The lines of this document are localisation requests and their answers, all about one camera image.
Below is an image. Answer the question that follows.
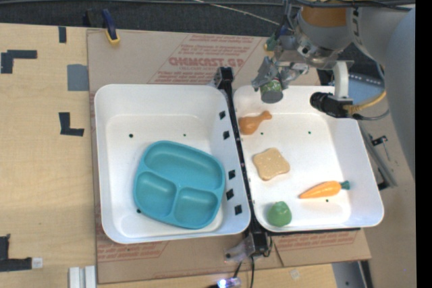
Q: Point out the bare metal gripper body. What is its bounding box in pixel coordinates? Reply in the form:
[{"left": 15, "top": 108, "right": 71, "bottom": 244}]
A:
[{"left": 271, "top": 34, "right": 342, "bottom": 76}]

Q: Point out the green and white small can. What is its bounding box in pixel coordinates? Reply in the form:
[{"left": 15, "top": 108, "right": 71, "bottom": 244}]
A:
[{"left": 259, "top": 76, "right": 284, "bottom": 104}]

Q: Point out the orange chicken drumstick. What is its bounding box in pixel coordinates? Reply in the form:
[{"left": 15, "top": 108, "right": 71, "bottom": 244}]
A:
[{"left": 238, "top": 110, "right": 273, "bottom": 136}]

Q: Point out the thin black rod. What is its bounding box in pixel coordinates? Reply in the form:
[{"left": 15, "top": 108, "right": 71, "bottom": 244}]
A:
[{"left": 223, "top": 84, "right": 261, "bottom": 233}]

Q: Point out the white plastic tray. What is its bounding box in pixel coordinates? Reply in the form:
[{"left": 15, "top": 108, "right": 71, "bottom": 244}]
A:
[
  {"left": 93, "top": 83, "right": 252, "bottom": 244},
  {"left": 232, "top": 84, "right": 385, "bottom": 233}
]

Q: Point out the tan bread slice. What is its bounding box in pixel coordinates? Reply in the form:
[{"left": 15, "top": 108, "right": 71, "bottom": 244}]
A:
[{"left": 252, "top": 147, "right": 291, "bottom": 181}]

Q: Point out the brown cardboard board red print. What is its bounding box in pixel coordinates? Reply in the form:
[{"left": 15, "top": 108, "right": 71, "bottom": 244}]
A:
[{"left": 86, "top": 28, "right": 373, "bottom": 284}]

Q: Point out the orange carrot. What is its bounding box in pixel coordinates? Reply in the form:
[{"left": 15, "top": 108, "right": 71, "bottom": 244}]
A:
[{"left": 298, "top": 179, "right": 351, "bottom": 200}]

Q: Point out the blue divided plate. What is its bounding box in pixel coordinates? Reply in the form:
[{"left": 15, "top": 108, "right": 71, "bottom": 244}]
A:
[{"left": 132, "top": 140, "right": 226, "bottom": 230}]

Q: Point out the green pear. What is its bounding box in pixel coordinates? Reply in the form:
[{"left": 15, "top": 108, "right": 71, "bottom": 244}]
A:
[{"left": 267, "top": 200, "right": 292, "bottom": 227}]

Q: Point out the black block with thin wires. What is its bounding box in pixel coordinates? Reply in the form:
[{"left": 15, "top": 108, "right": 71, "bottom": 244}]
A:
[
  {"left": 212, "top": 65, "right": 235, "bottom": 90},
  {"left": 223, "top": 229, "right": 273, "bottom": 262}
]

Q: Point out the black cylinder on white bracket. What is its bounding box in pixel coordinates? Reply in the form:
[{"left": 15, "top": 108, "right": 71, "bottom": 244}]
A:
[{"left": 309, "top": 60, "right": 355, "bottom": 119}]

